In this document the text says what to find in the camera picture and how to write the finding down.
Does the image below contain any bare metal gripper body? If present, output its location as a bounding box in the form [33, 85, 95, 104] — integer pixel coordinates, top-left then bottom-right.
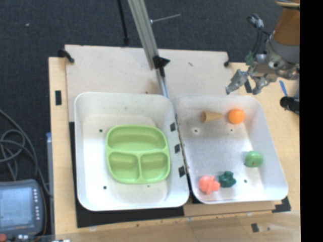
[248, 53, 300, 82]

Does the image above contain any orange ball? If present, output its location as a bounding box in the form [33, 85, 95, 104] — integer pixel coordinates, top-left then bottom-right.
[228, 108, 245, 125]

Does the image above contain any tan ice cream cone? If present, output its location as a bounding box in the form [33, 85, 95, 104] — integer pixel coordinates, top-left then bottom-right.
[201, 111, 224, 124]

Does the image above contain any white plastic tray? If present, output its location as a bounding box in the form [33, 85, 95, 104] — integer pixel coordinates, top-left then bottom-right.
[175, 94, 289, 205]
[74, 91, 190, 212]

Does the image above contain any light green apple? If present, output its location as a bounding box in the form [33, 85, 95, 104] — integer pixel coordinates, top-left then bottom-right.
[244, 150, 264, 168]

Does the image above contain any dark green toy broccoli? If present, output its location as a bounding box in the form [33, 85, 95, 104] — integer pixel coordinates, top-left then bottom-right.
[218, 170, 237, 188]

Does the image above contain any salmon pink toy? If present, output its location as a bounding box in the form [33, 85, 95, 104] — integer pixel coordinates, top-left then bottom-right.
[198, 175, 221, 195]

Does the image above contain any green divided plate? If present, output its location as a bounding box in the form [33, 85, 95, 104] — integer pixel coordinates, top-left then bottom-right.
[105, 124, 171, 185]

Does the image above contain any pale wooden board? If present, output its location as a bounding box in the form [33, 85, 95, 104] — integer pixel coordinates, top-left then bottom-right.
[64, 44, 283, 218]

